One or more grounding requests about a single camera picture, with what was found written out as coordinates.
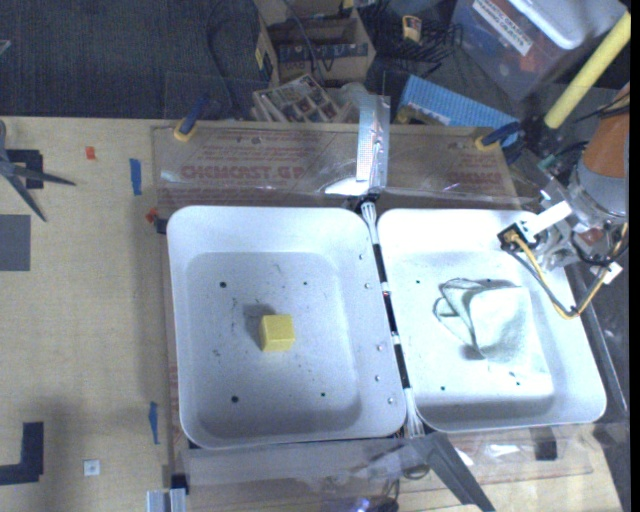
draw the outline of plastic container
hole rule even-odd
[[[519,101],[592,50],[624,14],[617,0],[458,0],[463,47]]]

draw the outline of yellow block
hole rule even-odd
[[[260,320],[260,348],[263,352],[284,352],[296,340],[291,315],[264,315]]]

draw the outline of yellow tube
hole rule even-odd
[[[564,123],[580,100],[593,87],[596,80],[609,67],[618,53],[631,39],[631,14],[627,11],[618,20],[609,34],[602,40],[589,60],[582,66],[580,72],[567,86],[564,93],[553,105],[544,118],[549,128],[556,129]]]

